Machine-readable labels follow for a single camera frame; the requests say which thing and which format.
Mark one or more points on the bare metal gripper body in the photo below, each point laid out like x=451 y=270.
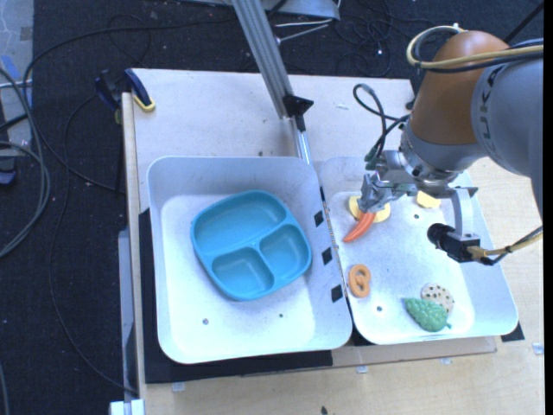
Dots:
x=399 y=175

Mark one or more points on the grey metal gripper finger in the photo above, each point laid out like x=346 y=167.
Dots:
x=382 y=203
x=366 y=201

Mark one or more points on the orange carrot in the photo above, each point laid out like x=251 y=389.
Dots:
x=358 y=231

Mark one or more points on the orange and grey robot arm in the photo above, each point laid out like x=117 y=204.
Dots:
x=453 y=97

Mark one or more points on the yellow flat round slice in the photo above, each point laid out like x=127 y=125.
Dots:
x=382 y=217

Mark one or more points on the yellow flat wedge piece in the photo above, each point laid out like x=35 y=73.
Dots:
x=428 y=201

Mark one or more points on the thin black and white rod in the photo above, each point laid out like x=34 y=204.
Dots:
x=334 y=240

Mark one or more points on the white plastic tray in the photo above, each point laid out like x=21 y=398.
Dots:
x=242 y=331
x=402 y=257

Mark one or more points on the orange pretzel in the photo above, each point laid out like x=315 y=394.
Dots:
x=359 y=290

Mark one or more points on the chocolate chip biscuit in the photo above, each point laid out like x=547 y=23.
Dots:
x=438 y=294

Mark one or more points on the green grapes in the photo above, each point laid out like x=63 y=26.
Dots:
x=427 y=316

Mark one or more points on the blue divided plate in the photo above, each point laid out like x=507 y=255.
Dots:
x=242 y=227

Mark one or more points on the pale flat board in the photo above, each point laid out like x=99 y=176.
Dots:
x=216 y=115

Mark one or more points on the black cylinder on white bracket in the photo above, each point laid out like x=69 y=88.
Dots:
x=451 y=240

